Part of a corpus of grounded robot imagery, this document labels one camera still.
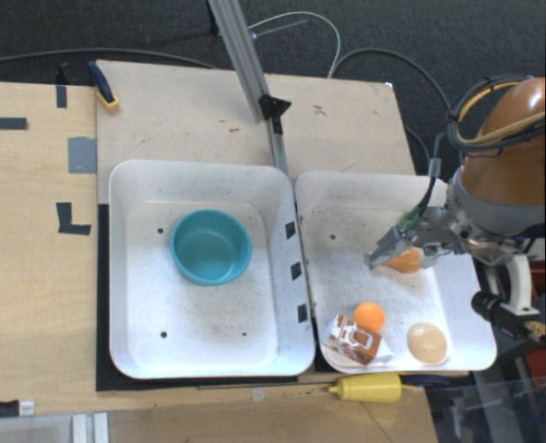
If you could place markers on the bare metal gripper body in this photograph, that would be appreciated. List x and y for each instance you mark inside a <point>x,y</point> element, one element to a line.
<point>439,229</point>

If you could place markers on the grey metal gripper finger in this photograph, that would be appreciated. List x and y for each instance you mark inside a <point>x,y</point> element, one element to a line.
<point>430,254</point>
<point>388,247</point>

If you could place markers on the orange toy pear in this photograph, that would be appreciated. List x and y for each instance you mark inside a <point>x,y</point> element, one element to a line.
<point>409,261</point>

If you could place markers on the white plastic tray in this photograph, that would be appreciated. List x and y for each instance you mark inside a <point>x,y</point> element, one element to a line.
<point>347,275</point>
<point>208,330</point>

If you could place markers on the orange ball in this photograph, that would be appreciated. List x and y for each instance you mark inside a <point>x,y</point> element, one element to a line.
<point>370,315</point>

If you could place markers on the beige round biscuit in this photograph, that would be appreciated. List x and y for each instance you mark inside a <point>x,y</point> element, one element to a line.
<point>426,343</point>

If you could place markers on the brown and white carton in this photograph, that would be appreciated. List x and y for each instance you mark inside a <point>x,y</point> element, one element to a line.
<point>353,339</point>

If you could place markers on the yellow squeeze bottle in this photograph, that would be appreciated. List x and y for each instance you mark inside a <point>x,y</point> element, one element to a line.
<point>370,386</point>

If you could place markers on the teal bowl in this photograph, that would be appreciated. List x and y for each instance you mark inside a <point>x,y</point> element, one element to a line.
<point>210,247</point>

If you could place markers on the pale wood board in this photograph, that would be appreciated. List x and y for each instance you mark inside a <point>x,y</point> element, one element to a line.
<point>185,118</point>

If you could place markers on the black cylinder on white bracket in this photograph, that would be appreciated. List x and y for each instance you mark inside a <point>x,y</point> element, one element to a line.
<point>517,279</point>

